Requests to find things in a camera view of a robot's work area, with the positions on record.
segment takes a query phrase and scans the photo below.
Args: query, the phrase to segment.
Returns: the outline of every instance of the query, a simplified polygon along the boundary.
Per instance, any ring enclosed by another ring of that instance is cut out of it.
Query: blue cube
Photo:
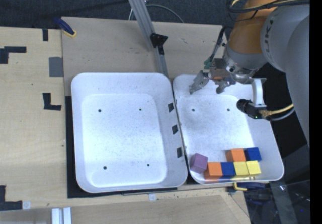
[[[221,179],[229,179],[236,175],[233,162],[221,162],[222,177]]]
[[[260,161],[262,159],[257,147],[244,149],[244,153],[247,161]]]

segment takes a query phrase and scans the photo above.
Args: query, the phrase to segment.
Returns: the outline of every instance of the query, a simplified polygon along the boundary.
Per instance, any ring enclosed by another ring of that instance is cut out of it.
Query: white tray
[[[258,147],[262,173],[254,181],[273,181],[284,174],[283,162],[269,121],[254,120],[237,109],[239,99],[253,99],[251,85],[235,84],[216,94],[217,85],[189,93],[195,76],[174,79],[173,90],[188,160],[194,153],[208,156],[210,162],[225,162],[225,152],[232,148]],[[203,173],[190,171],[200,184],[231,183],[236,180],[206,181]]]
[[[89,193],[182,185],[187,167],[170,81],[81,73],[71,83],[76,179]]]

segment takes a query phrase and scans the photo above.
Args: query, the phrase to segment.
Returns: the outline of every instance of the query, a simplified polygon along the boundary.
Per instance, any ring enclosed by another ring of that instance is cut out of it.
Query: wooden cube
[[[202,173],[207,169],[208,157],[195,153],[190,158],[190,170]]]
[[[258,161],[246,161],[246,166],[249,176],[256,176],[262,172]]]
[[[262,156],[257,147],[244,149],[246,161],[260,161]]]
[[[236,171],[237,178],[249,176],[248,168],[246,162],[234,162],[233,163]]]
[[[221,179],[230,179],[236,175],[233,162],[221,162],[222,177]]]
[[[245,162],[244,149],[230,149],[226,152],[226,158],[228,162]]]
[[[204,172],[205,179],[219,179],[222,176],[220,162],[208,162],[207,169]]]

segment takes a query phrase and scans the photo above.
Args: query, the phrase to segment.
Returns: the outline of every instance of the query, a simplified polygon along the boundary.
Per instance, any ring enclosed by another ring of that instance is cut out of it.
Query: purple cube
[[[207,169],[208,157],[199,153],[195,153],[190,158],[190,170],[202,173]]]

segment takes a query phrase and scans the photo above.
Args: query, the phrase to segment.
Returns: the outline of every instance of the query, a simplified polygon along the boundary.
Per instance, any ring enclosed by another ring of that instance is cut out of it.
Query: wooden board
[[[61,31],[49,30],[49,41],[43,41],[41,29],[1,27],[4,46],[27,47],[27,53],[10,53],[8,64],[0,64],[0,185],[6,185],[6,201],[28,201],[32,209],[148,202],[147,194],[67,198],[64,78],[49,76],[49,58],[62,57]],[[45,110],[43,93],[51,93],[51,103],[61,110]],[[242,193],[237,204],[224,188],[198,187],[183,185],[156,197],[219,196],[238,219],[246,217]]]
[[[221,196],[111,204],[72,209],[75,223],[242,223]]]
[[[82,72],[158,72],[154,51],[147,50],[136,21],[63,19],[77,31],[75,38],[62,38],[66,95],[70,95],[73,77]],[[158,34],[168,36],[163,47],[171,81],[180,74],[197,74],[203,68],[222,28],[161,22],[153,25]],[[217,57],[222,54],[221,47]]]

